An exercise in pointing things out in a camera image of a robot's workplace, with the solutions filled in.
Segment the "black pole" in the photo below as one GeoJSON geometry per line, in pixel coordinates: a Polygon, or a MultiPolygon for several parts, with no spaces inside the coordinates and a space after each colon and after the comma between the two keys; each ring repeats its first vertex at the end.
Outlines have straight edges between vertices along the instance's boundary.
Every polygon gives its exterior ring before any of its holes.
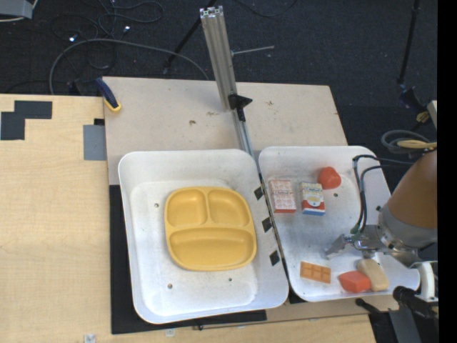
{"type": "MultiPolygon", "coordinates": [[[[207,3],[207,5],[205,6],[205,9],[209,8],[209,7],[212,7],[214,5],[214,3],[216,2],[217,0],[210,0],[209,3],[207,3]]],[[[175,48],[174,50],[174,53],[175,54],[178,54],[180,52],[180,50],[182,50],[182,48],[184,47],[184,45],[187,43],[187,41],[192,37],[192,34],[194,34],[195,30],[199,27],[201,23],[201,19],[198,18],[194,25],[190,28],[190,30],[187,32],[187,34],[185,35],[185,37],[182,39],[182,41],[178,44],[178,46],[175,48]]],[[[172,54],[170,55],[170,57],[165,61],[165,64],[164,64],[164,74],[166,74],[170,68],[170,65],[171,65],[171,62],[173,62],[173,60],[176,58],[176,55],[172,54]]]]}
{"type": "Polygon", "coordinates": [[[405,72],[408,65],[409,51],[411,50],[411,42],[413,41],[414,26],[416,25],[416,17],[419,14],[419,3],[420,0],[414,0],[414,6],[412,8],[411,24],[409,26],[408,41],[406,42],[405,57],[403,58],[403,66],[401,67],[400,76],[397,79],[397,83],[403,86],[405,82],[405,72]]]}

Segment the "yellow plate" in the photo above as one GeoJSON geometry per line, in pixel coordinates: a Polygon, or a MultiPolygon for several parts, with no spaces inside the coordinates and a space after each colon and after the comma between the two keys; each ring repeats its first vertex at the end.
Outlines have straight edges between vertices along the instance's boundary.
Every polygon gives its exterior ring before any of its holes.
{"type": "Polygon", "coordinates": [[[171,258],[191,271],[225,271],[252,261],[256,231],[246,200],[221,187],[177,189],[165,204],[171,258]]]}

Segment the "red object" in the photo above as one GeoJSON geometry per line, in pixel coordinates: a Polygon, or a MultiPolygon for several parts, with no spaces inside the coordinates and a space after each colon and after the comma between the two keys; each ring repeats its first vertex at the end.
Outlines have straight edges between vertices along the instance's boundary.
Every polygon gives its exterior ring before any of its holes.
{"type": "Polygon", "coordinates": [[[322,189],[333,189],[340,186],[341,177],[332,166],[326,166],[319,173],[317,182],[322,184],[322,189]]]}
{"type": "Polygon", "coordinates": [[[350,271],[338,276],[341,286],[349,292],[361,292],[371,288],[370,279],[359,271],[350,271]]]}

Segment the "white tray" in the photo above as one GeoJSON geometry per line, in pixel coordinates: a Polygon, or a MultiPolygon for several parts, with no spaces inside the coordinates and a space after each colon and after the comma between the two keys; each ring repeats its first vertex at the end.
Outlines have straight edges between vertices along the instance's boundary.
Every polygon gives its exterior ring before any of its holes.
{"type": "Polygon", "coordinates": [[[270,228],[256,162],[238,149],[136,151],[119,162],[119,181],[126,222],[133,301],[139,316],[162,324],[213,315],[268,309],[283,304],[288,280],[270,228]],[[192,272],[176,265],[165,239],[164,206],[168,195],[183,187],[226,187],[247,201],[256,230],[253,261],[222,272],[192,272]]]}
{"type": "MultiPolygon", "coordinates": [[[[310,302],[362,297],[373,294],[392,294],[396,286],[416,290],[420,278],[417,269],[407,269],[392,256],[376,253],[375,260],[389,279],[389,288],[381,292],[350,293],[345,291],[338,275],[356,269],[362,258],[352,246],[343,254],[327,259],[325,249],[341,234],[350,236],[350,230],[358,220],[360,197],[352,169],[352,158],[359,154],[374,155],[362,146],[274,146],[264,149],[259,156],[259,166],[266,184],[271,179],[292,181],[298,210],[293,214],[274,214],[279,242],[284,253],[288,279],[292,289],[302,299],[310,302]],[[341,176],[341,185],[324,190],[326,213],[323,216],[304,215],[300,210],[299,182],[317,182],[318,173],[325,166],[332,166],[341,176]],[[331,269],[331,283],[326,284],[300,277],[300,263],[309,262],[331,269]]],[[[359,173],[379,165],[372,159],[358,162],[359,173]]],[[[365,176],[367,224],[378,221],[377,206],[384,206],[390,191],[381,169],[368,171],[365,176]]]]}

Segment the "small box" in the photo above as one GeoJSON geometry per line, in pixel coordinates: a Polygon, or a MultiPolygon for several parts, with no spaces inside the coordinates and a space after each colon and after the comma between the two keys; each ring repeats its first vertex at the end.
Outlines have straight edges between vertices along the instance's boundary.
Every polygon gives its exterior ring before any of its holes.
{"type": "Polygon", "coordinates": [[[297,210],[290,180],[273,179],[268,182],[268,187],[274,213],[291,214],[297,210]]]}
{"type": "Polygon", "coordinates": [[[322,185],[319,183],[300,183],[301,213],[322,216],[326,213],[322,185]]]}

